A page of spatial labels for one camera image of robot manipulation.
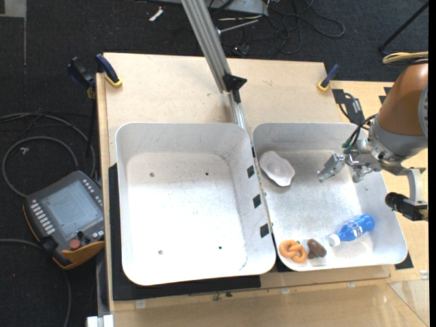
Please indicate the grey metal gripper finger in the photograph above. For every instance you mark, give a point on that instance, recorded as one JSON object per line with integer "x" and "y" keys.
{"x": 332, "y": 165}
{"x": 361, "y": 173}

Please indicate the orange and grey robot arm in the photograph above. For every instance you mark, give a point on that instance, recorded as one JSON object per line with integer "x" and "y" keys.
{"x": 403, "y": 104}

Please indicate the white fried egg toy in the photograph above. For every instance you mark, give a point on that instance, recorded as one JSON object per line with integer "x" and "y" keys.
{"x": 276, "y": 169}

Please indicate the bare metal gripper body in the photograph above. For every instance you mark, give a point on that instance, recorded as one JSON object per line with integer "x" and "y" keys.
{"x": 381, "y": 160}

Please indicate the orange pretzel toy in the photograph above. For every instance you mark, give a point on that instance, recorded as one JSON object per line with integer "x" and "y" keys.
{"x": 299, "y": 257}

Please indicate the white plastic tray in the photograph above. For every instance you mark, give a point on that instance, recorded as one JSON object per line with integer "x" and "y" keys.
{"x": 316, "y": 203}
{"x": 184, "y": 203}

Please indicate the pale wood board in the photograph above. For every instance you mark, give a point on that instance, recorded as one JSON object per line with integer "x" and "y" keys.
{"x": 170, "y": 90}

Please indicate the black cylinder on white bracket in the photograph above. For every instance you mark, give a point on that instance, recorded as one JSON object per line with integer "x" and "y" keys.
{"x": 405, "y": 205}

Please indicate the brown lumpy toy food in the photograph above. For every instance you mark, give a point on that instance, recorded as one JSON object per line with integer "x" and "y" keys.
{"x": 316, "y": 248}

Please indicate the blue bottle with white cap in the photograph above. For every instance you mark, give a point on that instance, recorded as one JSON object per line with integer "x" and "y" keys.
{"x": 356, "y": 228}

